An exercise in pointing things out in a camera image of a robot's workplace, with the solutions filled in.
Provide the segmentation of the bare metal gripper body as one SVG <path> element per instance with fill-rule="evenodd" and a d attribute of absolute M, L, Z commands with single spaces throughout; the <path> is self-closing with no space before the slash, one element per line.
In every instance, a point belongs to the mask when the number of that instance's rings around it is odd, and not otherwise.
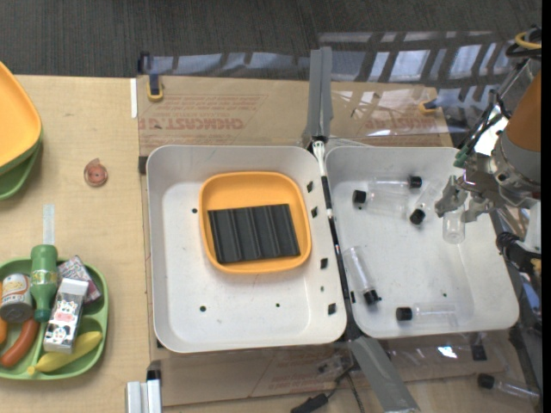
<path fill-rule="evenodd" d="M 463 173 L 458 187 L 493 205 L 531 207 L 539 200 L 539 148 L 496 144 L 489 155 L 463 147 L 458 152 Z"/>

